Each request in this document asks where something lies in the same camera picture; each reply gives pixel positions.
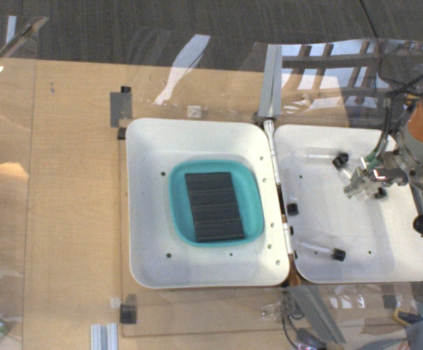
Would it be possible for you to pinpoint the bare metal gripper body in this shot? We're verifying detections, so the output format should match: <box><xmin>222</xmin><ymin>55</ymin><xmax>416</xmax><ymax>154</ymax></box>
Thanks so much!
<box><xmin>364</xmin><ymin>150</ymin><xmax>423</xmax><ymax>198</ymax></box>

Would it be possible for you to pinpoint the white plastic tray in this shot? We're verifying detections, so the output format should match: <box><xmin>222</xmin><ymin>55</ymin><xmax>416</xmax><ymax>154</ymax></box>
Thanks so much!
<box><xmin>272</xmin><ymin>123</ymin><xmax>423</xmax><ymax>284</ymax></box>
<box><xmin>125</xmin><ymin>117</ymin><xmax>291</xmax><ymax>290</ymax></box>

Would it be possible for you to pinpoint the clear tube with black cap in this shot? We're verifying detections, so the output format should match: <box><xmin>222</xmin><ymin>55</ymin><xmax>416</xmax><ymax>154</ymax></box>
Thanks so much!
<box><xmin>298</xmin><ymin>241</ymin><xmax>346</xmax><ymax>263</ymax></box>
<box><xmin>295</xmin><ymin>147</ymin><xmax>350</xmax><ymax>170</ymax></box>
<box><xmin>285</xmin><ymin>190</ymin><xmax>300</xmax><ymax>217</ymax></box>
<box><xmin>337</xmin><ymin>166</ymin><xmax>388</xmax><ymax>201</ymax></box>

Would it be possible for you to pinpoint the dark grey ribbed rack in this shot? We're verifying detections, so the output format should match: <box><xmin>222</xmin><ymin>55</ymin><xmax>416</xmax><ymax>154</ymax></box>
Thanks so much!
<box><xmin>184</xmin><ymin>171</ymin><xmax>247</xmax><ymax>244</ymax></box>

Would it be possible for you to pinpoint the teal plastic tub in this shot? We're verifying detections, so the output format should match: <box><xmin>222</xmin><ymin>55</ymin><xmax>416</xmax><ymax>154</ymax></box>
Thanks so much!
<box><xmin>168</xmin><ymin>160</ymin><xmax>264</xmax><ymax>249</ymax></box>

